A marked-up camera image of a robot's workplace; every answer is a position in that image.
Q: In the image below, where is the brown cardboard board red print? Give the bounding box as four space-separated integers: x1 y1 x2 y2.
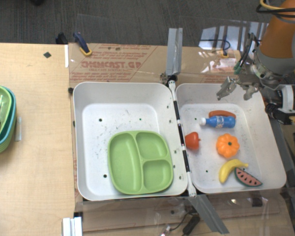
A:
68 42 295 232

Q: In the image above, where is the red toy pepper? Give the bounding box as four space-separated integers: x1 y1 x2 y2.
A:
184 131 202 150

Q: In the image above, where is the black cylinder on white bracket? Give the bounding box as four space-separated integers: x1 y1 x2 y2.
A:
265 85 295 125

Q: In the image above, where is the brown toy sausage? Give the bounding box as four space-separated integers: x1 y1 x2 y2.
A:
208 110 237 119

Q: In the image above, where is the blue divided plate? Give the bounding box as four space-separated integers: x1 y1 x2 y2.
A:
0 87 17 149

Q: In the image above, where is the white plastic tray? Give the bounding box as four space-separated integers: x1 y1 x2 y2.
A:
175 83 287 195
72 82 189 202

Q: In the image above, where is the orange toy pumpkin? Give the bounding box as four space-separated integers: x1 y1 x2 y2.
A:
215 133 240 159

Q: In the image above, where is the red watermelon slice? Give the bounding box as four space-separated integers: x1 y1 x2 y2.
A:
234 167 263 188

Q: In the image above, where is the blue toy bottle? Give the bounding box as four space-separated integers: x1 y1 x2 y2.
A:
199 115 236 130

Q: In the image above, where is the thin black and white rod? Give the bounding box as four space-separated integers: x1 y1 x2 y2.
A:
167 80 197 198

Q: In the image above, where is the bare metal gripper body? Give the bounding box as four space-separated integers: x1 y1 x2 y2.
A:
235 63 284 89

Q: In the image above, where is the yellow banana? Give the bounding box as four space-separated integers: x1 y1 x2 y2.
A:
218 159 249 184

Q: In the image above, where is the small clear plastic tube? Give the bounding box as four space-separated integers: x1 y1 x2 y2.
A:
14 117 23 142

